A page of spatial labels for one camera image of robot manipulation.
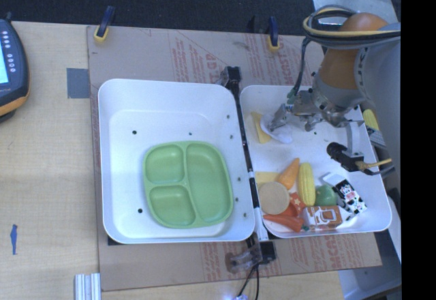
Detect tan round biscuit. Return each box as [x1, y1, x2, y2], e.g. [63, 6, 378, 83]
[258, 181, 291, 215]

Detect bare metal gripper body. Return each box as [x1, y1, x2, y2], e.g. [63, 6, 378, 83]
[289, 89, 354, 128]

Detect green divided plate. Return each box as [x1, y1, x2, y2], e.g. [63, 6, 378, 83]
[142, 140, 234, 228]

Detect thin black and white rod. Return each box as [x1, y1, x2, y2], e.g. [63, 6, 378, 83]
[231, 82, 269, 242]

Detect black block with thin wires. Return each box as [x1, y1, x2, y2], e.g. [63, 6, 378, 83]
[225, 239, 276, 273]
[220, 65, 242, 89]

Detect red packet with star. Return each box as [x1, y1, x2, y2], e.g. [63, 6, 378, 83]
[284, 192, 307, 218]

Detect black and white cow carton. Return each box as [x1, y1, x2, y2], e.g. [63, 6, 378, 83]
[322, 172, 369, 216]

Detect white crumpled object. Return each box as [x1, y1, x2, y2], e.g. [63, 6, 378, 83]
[260, 113, 293, 145]

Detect orange and white carton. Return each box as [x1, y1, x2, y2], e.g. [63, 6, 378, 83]
[302, 205, 343, 232]

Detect white plastic tray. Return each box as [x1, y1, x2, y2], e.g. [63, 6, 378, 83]
[239, 85, 392, 239]
[97, 78, 256, 245]

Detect yellow corn cob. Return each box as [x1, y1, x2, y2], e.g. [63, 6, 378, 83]
[298, 162, 317, 207]
[362, 108, 380, 132]

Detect yellow cheese wedge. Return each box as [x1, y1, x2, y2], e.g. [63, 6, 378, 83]
[251, 111, 272, 145]

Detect green apple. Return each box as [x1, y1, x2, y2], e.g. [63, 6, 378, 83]
[313, 184, 339, 207]

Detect black cylinder on white bracket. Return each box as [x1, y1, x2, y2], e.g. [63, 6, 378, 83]
[326, 120, 365, 173]

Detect pale yellow slice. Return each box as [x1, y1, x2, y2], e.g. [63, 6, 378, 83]
[255, 171, 281, 187]

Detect brown cardboard board, red print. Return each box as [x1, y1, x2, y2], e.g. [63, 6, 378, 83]
[87, 25, 383, 292]

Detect orange carrot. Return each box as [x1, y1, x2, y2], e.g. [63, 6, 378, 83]
[277, 157, 301, 190]

